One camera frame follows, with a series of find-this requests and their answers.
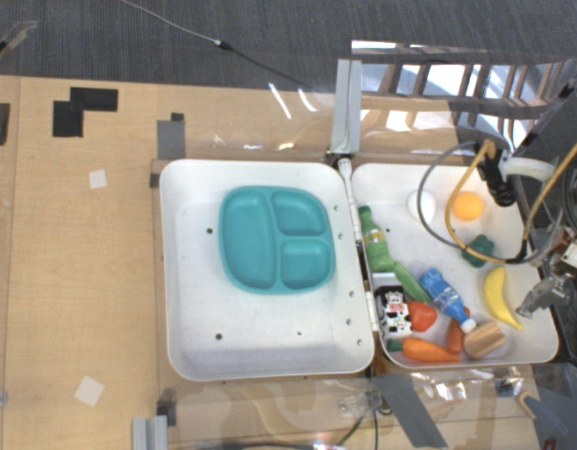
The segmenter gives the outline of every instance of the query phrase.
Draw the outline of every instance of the red tomato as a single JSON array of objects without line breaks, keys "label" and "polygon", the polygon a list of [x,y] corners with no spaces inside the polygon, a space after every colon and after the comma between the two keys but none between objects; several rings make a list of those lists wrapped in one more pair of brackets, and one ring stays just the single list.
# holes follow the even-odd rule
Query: red tomato
[{"label": "red tomato", "polygon": [[407,302],[411,328],[416,332],[425,332],[436,322],[436,310],[421,302]]}]

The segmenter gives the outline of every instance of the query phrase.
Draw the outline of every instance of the bottle cap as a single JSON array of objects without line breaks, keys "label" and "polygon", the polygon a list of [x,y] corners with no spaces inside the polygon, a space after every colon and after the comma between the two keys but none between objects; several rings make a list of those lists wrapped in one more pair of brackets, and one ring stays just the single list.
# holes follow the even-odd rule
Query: bottle cap
[{"label": "bottle cap", "polygon": [[473,319],[467,319],[465,322],[463,322],[460,325],[462,332],[464,332],[465,334],[468,334],[477,326],[478,326],[478,324]]}]

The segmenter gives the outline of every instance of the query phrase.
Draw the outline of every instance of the gray carpet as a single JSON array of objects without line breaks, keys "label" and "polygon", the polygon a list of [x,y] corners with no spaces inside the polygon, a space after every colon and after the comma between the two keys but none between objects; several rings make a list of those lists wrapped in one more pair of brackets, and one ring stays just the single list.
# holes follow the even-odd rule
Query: gray carpet
[{"label": "gray carpet", "polygon": [[[130,0],[312,85],[353,38],[577,56],[577,0]],[[0,73],[294,89],[288,79],[115,0],[0,0],[0,37],[38,30]]]}]

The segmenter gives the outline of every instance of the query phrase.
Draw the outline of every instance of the yellow cable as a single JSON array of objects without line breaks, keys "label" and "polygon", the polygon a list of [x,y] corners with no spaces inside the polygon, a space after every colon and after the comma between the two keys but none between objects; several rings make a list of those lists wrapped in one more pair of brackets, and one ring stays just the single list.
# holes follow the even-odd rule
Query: yellow cable
[{"label": "yellow cable", "polygon": [[491,257],[490,255],[485,255],[484,253],[480,253],[478,251],[475,251],[473,248],[469,248],[465,244],[465,242],[461,238],[459,238],[459,236],[457,236],[457,234],[453,230],[452,225],[450,224],[450,210],[453,206],[453,203],[455,202],[455,198],[457,197],[457,195],[459,195],[459,192],[461,191],[463,185],[465,185],[465,182],[467,181],[469,176],[472,174],[472,172],[476,169],[476,167],[479,165],[479,163],[482,161],[482,159],[484,158],[485,155],[488,155],[490,158],[495,157],[496,146],[494,145],[494,142],[492,142],[490,140],[484,141],[484,143],[482,144],[482,146],[479,149],[478,154],[473,159],[471,165],[465,171],[465,173],[461,177],[461,180],[453,189],[452,193],[450,194],[450,197],[448,197],[447,208],[445,208],[445,224],[447,225],[448,234],[454,240],[454,242],[460,247],[461,250],[465,250],[470,255],[473,255],[474,257],[481,259],[485,262],[505,264],[506,263],[505,259],[499,259],[496,257]]},{"label": "yellow cable", "polygon": [[528,214],[528,218],[525,222],[524,234],[522,236],[523,240],[527,240],[530,236],[530,230],[532,229],[532,222],[534,221],[536,213],[539,211],[540,205],[542,204],[542,202],[544,202],[544,199],[546,198],[547,194],[551,191],[551,188],[553,188],[553,185],[555,184],[557,179],[568,168],[569,164],[574,159],[574,157],[576,157],[576,155],[577,155],[577,142],[575,145],[573,145],[573,147],[571,147],[569,153],[561,161],[559,166],[554,171],[553,175],[551,175],[549,180],[547,180],[547,183],[544,184],[544,187],[540,191],[538,197],[534,200],[532,208],[530,209],[530,213]]},{"label": "yellow cable", "polygon": [[[467,253],[469,253],[470,255],[472,255],[472,256],[480,259],[480,260],[483,260],[485,262],[506,264],[507,263],[506,259],[499,259],[496,257],[492,257],[490,255],[486,255],[484,253],[478,252],[478,251],[474,250],[473,248],[469,248],[465,244],[465,242],[461,238],[459,238],[459,236],[457,236],[457,234],[455,233],[455,231],[452,228],[452,225],[450,224],[450,211],[452,209],[453,203],[455,202],[455,198],[457,197],[457,195],[459,195],[459,192],[461,191],[463,185],[465,184],[465,182],[467,181],[469,176],[472,174],[472,172],[479,165],[479,163],[484,158],[484,156],[486,154],[488,154],[490,158],[494,158],[495,152],[496,152],[496,147],[494,146],[494,143],[491,141],[485,140],[484,144],[479,149],[479,152],[476,155],[476,157],[474,158],[474,160],[472,161],[471,165],[469,166],[467,171],[463,174],[461,180],[455,186],[452,193],[450,194],[450,197],[448,198],[447,208],[445,209],[445,224],[447,225],[448,234],[454,240],[454,242],[459,246],[459,248],[461,250],[464,250]],[[530,235],[530,230],[532,228],[532,222],[534,220],[534,217],[536,216],[536,213],[539,211],[540,205],[544,202],[544,199],[546,198],[547,194],[553,188],[557,179],[568,168],[569,164],[576,157],[576,155],[577,155],[577,142],[576,142],[576,144],[574,144],[574,146],[571,148],[571,150],[569,150],[569,152],[565,156],[565,158],[561,161],[559,166],[554,171],[553,175],[551,175],[551,177],[549,178],[547,183],[544,185],[544,187],[540,191],[540,194],[538,195],[538,197],[535,199],[534,203],[532,204],[532,208],[530,209],[530,213],[528,214],[528,218],[527,218],[526,223],[524,225],[524,233],[522,236],[523,242],[526,242],[529,235]]]}]

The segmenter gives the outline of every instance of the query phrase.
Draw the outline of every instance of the green bottle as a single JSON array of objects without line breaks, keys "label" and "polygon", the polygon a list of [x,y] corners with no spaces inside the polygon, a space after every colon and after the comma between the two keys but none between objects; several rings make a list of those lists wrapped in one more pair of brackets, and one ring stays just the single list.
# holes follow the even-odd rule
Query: green bottle
[{"label": "green bottle", "polygon": [[412,299],[418,302],[430,302],[428,294],[419,286],[418,281],[402,266],[394,262],[388,252],[388,243],[382,228],[372,220],[372,210],[369,206],[359,207],[363,245],[367,263],[372,273],[393,272],[401,282],[402,289]]},{"label": "green bottle", "polygon": [[367,264],[373,273],[391,272],[394,262],[388,253],[388,245],[382,228],[372,220],[372,210],[369,206],[359,207],[361,218],[361,231],[363,232],[363,245]]}]

